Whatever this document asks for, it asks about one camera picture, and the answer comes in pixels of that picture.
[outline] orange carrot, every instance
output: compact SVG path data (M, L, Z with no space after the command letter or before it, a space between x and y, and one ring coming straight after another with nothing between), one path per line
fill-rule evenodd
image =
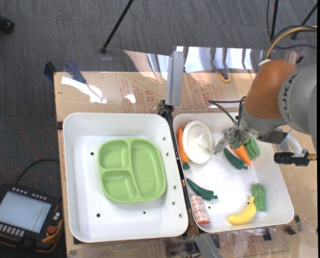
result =
M177 148L179 151L179 155L181 158L182 162L188 162L189 158L187 157L185 150L183 149L183 144L182 144L182 135L183 135L183 128L179 128L179 131L177 133Z
M247 151L244 147L244 145L241 145L239 148L233 149L235 154L245 162L248 166L252 165L251 159L247 154Z

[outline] gray carpet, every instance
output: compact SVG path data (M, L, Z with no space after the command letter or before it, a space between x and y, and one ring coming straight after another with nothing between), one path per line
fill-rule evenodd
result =
M75 58L103 68L99 49L129 0L0 0L0 15L15 23L0 31L0 183L13 183L32 162L59 159L53 85L44 76ZM279 0L275 32L300 25L317 0ZM108 47L170 55L173 46L264 49L269 45L275 0L134 0ZM317 10L306 25L317 25ZM317 61L316 33L300 33L278 46L306 51L302 65ZM18 184L60 197L59 165L41 162ZM0 245L0 257L28 257ZM50 254L66 257L64 234Z

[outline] tray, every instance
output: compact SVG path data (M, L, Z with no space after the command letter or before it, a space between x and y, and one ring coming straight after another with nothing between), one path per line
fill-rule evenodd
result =
M147 202L120 203L103 192L98 150L104 142L142 138L162 157L165 192ZM172 136L157 114L73 113L63 122L69 227L82 242L176 237L188 226L188 215Z
M185 128L192 121L202 121L210 129L214 145L224 132L232 126L225 113L182 113L173 121L175 135L179 127ZM185 178L189 178L203 188L214 191L218 199L204 200L210 218L209 224L197 226L209 233L235 231L249 228L283 225L289 223L294 216L294 208L283 180L279 165L273 160L272 145L257 141L260 155L252 161L248 169L236 169L227 160L224 153L212 155L203 164L188 162L190 168L183 170ZM232 225L227 217L241 212L252 194L252 185L260 183L266 193L267 211L257 211L254 218L244 225Z
M97 157L102 190L115 202L146 202L159 198L166 190L160 151L147 139L106 141Z

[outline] banana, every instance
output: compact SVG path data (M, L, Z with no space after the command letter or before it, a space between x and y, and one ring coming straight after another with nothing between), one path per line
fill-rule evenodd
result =
M250 198L249 205L239 214L230 215L227 219L233 225L247 224L257 212L257 207L254 204L254 197Z

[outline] green plate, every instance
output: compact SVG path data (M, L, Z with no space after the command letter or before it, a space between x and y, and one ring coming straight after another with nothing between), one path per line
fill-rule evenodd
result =
M120 203L145 202L166 190L166 173L157 146L143 138L106 141L98 151L101 187Z

